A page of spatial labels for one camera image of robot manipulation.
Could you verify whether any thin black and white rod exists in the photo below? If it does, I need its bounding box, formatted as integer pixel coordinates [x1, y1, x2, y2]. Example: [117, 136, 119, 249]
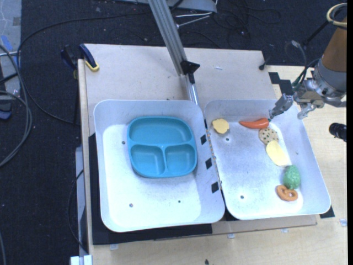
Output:
[188, 75, 223, 193]

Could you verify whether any beige biscuit with green dots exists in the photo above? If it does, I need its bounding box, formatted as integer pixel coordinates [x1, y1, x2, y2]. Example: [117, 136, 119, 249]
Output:
[258, 128, 280, 145]

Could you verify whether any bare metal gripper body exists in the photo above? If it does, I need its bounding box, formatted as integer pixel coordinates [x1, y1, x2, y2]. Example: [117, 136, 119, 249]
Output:
[293, 77, 347, 109]

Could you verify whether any orange carrot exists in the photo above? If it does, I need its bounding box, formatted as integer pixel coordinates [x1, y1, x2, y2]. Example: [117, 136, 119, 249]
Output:
[238, 117, 271, 130]

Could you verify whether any green broccoli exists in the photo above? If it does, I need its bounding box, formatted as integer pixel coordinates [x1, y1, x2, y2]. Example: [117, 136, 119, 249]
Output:
[282, 165, 302, 190]

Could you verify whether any yellow oval slice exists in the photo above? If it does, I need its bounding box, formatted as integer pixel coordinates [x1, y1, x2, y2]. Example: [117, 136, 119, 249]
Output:
[265, 140, 291, 167]

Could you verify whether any white plastic tray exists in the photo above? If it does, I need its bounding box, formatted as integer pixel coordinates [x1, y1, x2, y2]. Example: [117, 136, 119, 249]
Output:
[204, 99, 331, 221]
[93, 99, 226, 233]

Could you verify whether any black cylinder on white bracket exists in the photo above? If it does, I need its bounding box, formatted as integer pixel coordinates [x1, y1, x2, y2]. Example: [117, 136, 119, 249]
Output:
[328, 122, 347, 143]

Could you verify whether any yellow toy chip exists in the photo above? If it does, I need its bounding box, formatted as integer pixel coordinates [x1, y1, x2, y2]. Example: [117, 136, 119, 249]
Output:
[211, 118, 230, 135]

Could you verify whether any blue divided plate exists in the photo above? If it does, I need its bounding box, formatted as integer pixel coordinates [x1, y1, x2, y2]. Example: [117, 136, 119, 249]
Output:
[126, 116, 199, 179]

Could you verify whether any orange pretzel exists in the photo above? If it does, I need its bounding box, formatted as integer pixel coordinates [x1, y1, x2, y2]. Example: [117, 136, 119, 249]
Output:
[276, 184, 299, 203]

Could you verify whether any pale wood board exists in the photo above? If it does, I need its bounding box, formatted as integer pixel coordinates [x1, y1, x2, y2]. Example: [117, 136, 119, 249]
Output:
[83, 43, 318, 235]

